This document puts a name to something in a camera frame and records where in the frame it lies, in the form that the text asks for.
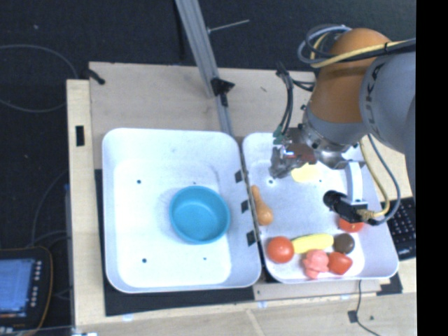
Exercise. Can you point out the white plastic tray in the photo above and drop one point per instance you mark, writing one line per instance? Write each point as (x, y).
(301, 208)
(147, 222)

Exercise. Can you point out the black cylinder on white bracket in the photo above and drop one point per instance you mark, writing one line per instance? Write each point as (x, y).
(344, 206)

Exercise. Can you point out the red toy tomato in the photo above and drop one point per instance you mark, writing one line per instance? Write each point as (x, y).
(280, 250)

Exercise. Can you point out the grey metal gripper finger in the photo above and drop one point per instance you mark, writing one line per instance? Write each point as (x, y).
(287, 168)
(275, 167)

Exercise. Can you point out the pale yellow toy food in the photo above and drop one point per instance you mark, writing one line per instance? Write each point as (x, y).
(304, 175)

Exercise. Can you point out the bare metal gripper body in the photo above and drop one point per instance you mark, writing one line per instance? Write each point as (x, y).
(304, 149)

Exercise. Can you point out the red orange toy fruit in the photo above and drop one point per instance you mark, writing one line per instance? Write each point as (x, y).
(350, 226)

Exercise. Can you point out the blue bowl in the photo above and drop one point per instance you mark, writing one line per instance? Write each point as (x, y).
(199, 215)

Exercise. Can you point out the brown toy food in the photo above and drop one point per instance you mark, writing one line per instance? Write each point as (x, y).
(343, 243)

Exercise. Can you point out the pink toy food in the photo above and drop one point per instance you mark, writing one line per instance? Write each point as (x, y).
(315, 264)

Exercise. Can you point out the yellow toy corn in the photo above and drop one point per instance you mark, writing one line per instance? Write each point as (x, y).
(311, 243)

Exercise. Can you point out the pale wooden board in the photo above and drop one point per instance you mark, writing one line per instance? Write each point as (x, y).
(154, 96)

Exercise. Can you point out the black keyboard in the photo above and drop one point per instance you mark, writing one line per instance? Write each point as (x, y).
(404, 229)

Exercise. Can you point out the orange toy squash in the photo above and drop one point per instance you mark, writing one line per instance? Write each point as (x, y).
(264, 213)

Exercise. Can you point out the red toy pepper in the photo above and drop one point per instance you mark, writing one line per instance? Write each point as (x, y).
(339, 263)

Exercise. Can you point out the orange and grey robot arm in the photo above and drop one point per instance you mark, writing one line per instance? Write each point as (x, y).
(344, 82)

